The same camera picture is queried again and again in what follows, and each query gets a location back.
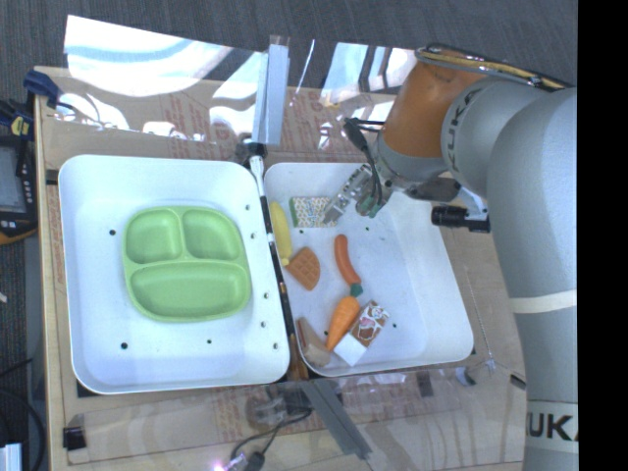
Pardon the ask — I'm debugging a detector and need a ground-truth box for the white plastic tray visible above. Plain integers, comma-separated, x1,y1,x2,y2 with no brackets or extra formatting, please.
263,161,476,378
57,153,291,395

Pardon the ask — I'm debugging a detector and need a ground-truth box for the orange carrot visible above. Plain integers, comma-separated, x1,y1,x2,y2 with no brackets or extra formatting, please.
324,283,365,352

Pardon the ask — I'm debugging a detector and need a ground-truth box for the yellow banana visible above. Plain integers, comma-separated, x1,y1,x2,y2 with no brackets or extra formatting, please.
268,200,294,267

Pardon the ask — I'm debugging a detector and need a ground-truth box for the orange sausage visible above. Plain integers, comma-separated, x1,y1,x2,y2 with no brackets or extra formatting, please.
334,234,363,287

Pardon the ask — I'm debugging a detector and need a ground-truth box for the brown and white carton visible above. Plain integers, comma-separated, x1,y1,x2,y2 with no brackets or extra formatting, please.
332,299,392,367

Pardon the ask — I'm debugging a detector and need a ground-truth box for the brown cardboard board red print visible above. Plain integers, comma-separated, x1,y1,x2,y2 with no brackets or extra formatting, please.
32,66,529,471

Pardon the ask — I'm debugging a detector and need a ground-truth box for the tan bread slice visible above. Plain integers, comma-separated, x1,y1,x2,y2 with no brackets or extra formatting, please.
295,316,333,368

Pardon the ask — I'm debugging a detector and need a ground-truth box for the black cylinder on white bracket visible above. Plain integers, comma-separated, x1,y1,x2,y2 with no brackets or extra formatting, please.
431,186,492,235

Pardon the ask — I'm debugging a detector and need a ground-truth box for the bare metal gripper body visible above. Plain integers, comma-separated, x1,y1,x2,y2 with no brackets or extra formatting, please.
339,163,462,218

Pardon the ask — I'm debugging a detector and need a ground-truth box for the brown waffle biscuit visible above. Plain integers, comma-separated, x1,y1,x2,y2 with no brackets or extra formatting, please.
285,246,322,292

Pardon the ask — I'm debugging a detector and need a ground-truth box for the green divided plate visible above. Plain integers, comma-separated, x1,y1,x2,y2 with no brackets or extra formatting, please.
121,205,253,324

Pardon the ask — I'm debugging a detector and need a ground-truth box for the green and white patterned packet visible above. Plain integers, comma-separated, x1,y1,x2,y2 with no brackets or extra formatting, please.
288,195,340,229

